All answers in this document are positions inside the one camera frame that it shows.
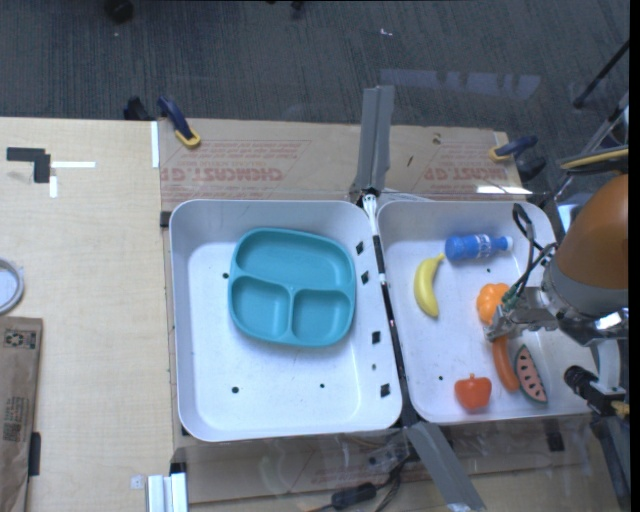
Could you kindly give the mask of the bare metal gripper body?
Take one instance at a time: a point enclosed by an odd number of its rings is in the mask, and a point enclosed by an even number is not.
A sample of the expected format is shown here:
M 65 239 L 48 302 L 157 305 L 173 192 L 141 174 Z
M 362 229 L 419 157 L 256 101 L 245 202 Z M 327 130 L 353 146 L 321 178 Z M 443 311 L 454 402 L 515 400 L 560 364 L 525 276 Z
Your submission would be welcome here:
M 627 302 L 624 290 L 528 287 L 515 306 L 503 310 L 503 333 L 515 337 L 524 330 L 559 330 L 581 346 L 626 341 Z

